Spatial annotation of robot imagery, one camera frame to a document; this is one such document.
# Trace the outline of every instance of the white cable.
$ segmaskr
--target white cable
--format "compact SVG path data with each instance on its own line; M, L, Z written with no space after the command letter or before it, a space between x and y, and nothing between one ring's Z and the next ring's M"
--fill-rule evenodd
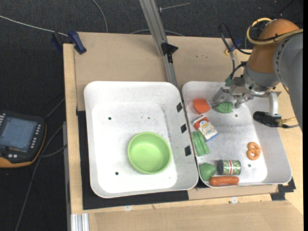
M47 31L47 32L52 32L52 33L54 32L54 31L52 31L52 30L45 29L45 28L42 28L42 27L32 26L32 25L29 25L29 24L26 24L26 23L22 23L22 22L19 22L19 21L15 21L15 20L12 20L12 19L10 19L10 18L8 18L8 17L4 17L4 16L2 16L2 15L0 15L0 18L5 19L5 20L8 20L8 21L11 21L11 22L15 22L15 23L20 24L20 25L23 25L23 26L28 26L28 27L31 27L31 28L35 28L35 29L39 29L39 30L43 30L43 31ZM61 34L61 35L63 35L63 36L68 37L68 35L67 35L67 34L64 34L64 33L58 32L58 34Z

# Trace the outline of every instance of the white tray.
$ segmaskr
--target white tray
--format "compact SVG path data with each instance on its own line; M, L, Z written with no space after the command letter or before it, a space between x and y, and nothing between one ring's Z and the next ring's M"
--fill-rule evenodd
M197 184L198 169L189 131L181 130L187 124L175 86L166 82L94 81L86 86L84 97L90 183L98 196L187 190ZM171 163L161 173L141 174L128 160L130 139L145 131L158 133L171 146Z
M224 84L224 82L191 81L183 86L182 94L191 132L195 131L191 122L200 117L193 107L193 100L206 99L210 105ZM222 114L214 109L206 112L205 116L219 134L207 142L210 153L197 157L198 165L204 162L216 165L220 159L239 160L242 164L239 175L241 186L287 183L292 177L292 172L278 129L253 120L255 111L268 112L269 107L267 98L255 97L243 103L240 108L233 109L232 113ZM262 149L258 160L251 161L246 156L247 144L251 141L256 142ZM204 183L214 187L208 181Z

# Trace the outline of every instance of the small box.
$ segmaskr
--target small box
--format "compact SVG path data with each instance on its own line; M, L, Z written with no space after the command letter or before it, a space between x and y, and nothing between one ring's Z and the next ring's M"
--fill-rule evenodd
M196 130L199 130L203 134L205 141L209 141L210 139L218 135L217 130L204 115L194 120L192 122L192 125Z

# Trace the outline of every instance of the yellow cable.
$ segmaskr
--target yellow cable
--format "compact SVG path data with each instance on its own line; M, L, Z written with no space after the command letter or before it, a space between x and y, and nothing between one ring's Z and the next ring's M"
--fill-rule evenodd
M294 35L294 34L297 34L297 33L302 33L304 30L303 29L298 29L298 30L295 30L295 31L291 31L291 32L288 32L288 33L284 33L284 34L281 34L277 37L275 37L274 39L271 39L271 40L268 40L268 41L257 41L257 40L253 40L249 33L250 33L250 29L257 23L261 22L261 21L268 21L268 22L271 22L272 20L269 19L269 18L260 18L260 19L257 19L255 20L250 26L249 28L247 29L247 32L246 32L246 36L247 36L247 39L249 42L253 43L253 44L257 44L257 45L266 45L266 44L272 44L272 43L276 43L277 41L281 40L281 39L284 39L288 36L291 36L291 35Z

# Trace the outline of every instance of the green can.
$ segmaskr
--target green can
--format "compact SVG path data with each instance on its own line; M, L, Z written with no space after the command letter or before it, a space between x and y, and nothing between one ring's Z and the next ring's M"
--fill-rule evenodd
M220 175L239 175L241 170L239 160L219 160L217 162L217 173Z

